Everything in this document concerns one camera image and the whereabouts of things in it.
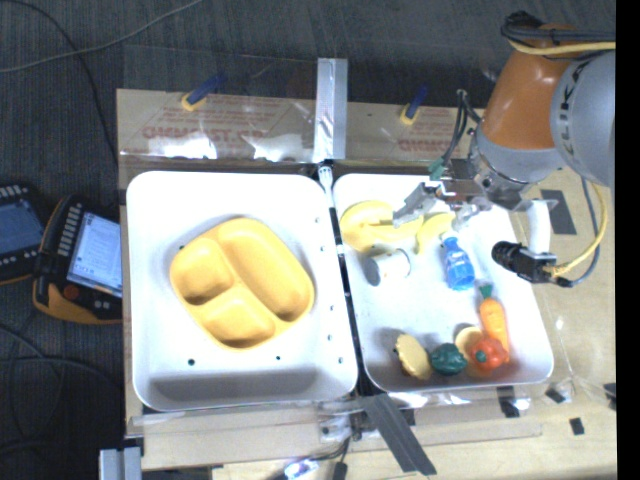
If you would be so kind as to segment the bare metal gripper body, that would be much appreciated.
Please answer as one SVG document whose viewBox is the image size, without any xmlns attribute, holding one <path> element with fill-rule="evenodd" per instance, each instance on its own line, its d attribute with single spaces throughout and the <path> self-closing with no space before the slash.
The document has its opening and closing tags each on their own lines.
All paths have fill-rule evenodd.
<svg viewBox="0 0 640 480">
<path fill-rule="evenodd" d="M 494 170 L 483 159 L 437 159 L 428 167 L 431 181 L 439 181 L 450 201 L 475 204 L 481 208 L 497 205 L 518 211 L 530 183 L 511 179 Z"/>
</svg>

